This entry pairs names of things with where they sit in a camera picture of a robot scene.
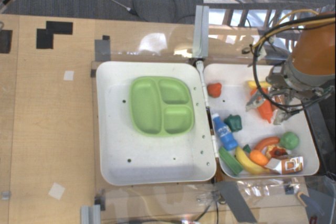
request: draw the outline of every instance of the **white tray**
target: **white tray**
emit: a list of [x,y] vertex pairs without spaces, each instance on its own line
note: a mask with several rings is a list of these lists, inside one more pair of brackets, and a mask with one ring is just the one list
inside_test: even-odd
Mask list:
[[[259,81],[264,81],[269,74],[270,66],[258,66]],[[314,146],[312,136],[308,127],[306,116],[303,112],[294,115],[289,120],[284,121],[281,125],[269,124],[263,120],[257,110],[245,111],[245,105],[249,100],[251,89],[247,85],[248,80],[253,79],[252,68],[246,65],[225,65],[212,64],[205,68],[204,77],[206,84],[220,82],[222,84],[222,94],[219,98],[209,97],[209,106],[211,113],[218,113],[223,120],[232,115],[240,115],[243,129],[234,132],[234,138],[239,146],[246,144],[253,149],[254,146],[263,138],[268,136],[281,136],[287,131],[296,133],[300,138],[300,143],[292,154],[303,156],[303,171],[296,174],[279,175],[274,173],[252,175],[242,171],[236,176],[228,166],[220,160],[223,171],[232,178],[246,179],[256,177],[291,177],[291,176],[308,176],[315,174],[319,169],[319,159]],[[218,148],[222,146],[221,141],[217,138]]]
[[[129,88],[142,76],[177,78],[188,86],[195,114],[189,132],[149,137],[135,130],[130,118]],[[194,67],[183,63],[105,62],[97,70],[97,91],[100,164],[107,182],[122,186],[213,177],[216,162],[202,85]]]

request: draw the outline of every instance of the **water bottle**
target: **water bottle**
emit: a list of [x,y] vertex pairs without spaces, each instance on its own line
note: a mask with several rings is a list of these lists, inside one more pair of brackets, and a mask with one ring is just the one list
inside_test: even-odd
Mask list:
[[217,113],[212,115],[212,119],[215,123],[215,131],[219,136],[221,142],[223,143],[227,151],[231,151],[238,146],[237,141],[233,138],[230,127],[222,122]]

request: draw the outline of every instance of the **yellow banana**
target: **yellow banana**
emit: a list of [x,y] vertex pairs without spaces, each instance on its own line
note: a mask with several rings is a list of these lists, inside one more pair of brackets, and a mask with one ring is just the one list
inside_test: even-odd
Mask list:
[[265,169],[252,162],[240,146],[236,147],[236,158],[243,168],[251,174],[259,175],[261,173],[269,172],[269,169]]
[[[255,89],[255,88],[257,88],[257,85],[256,85],[256,83],[255,83],[255,81],[254,80],[249,80],[248,82],[247,82],[247,84],[248,84],[248,86],[250,87],[250,89]],[[259,82],[259,84],[260,84],[260,86],[262,87],[262,88],[268,88],[268,87],[271,87],[271,84],[269,84],[268,82],[266,82],[266,81],[261,81],[261,82]]]

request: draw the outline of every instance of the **yellow cable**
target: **yellow cable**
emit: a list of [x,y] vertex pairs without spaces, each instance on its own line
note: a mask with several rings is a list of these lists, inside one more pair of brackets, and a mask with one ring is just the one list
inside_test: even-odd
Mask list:
[[299,13],[299,12],[311,12],[314,13],[315,15],[319,15],[319,13],[313,9],[308,9],[308,8],[302,8],[302,9],[297,9],[297,10],[293,10],[292,12],[286,14],[283,18],[281,18],[276,24],[275,26],[279,25],[284,19],[286,19],[287,17],[289,17],[292,14],[295,13]]
[[319,24],[323,24],[323,23],[333,23],[335,22],[336,19],[335,18],[328,18],[328,19],[323,19],[323,20],[312,20],[310,22],[305,22],[305,23],[297,23],[297,24],[293,24],[293,25],[288,25],[288,26],[285,26],[283,28],[279,28],[279,29],[276,29],[276,30],[273,30],[272,32],[268,33],[267,35],[261,37],[257,43],[255,43],[253,45],[253,48],[256,48],[257,46],[259,46],[260,44],[262,44],[263,42],[265,42],[269,37],[279,33],[279,32],[282,32],[282,31],[285,31],[285,30],[288,30],[292,27],[296,27],[296,26],[303,26],[303,25],[312,25],[312,24],[316,24],[316,23],[319,23]]

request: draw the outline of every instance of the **toy carrot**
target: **toy carrot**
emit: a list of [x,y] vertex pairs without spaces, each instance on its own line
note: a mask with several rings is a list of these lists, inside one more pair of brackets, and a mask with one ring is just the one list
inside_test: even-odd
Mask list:
[[264,167],[269,162],[269,159],[258,150],[252,150],[250,152],[249,158],[251,159],[252,162],[262,167]]
[[[264,93],[267,93],[267,90],[265,88],[262,88],[262,90]],[[253,95],[256,91],[257,89],[254,89],[251,92],[251,95]],[[265,100],[261,106],[257,107],[257,110],[264,120],[267,120],[268,123],[271,123],[271,118],[273,117],[273,110],[271,103],[268,100]]]

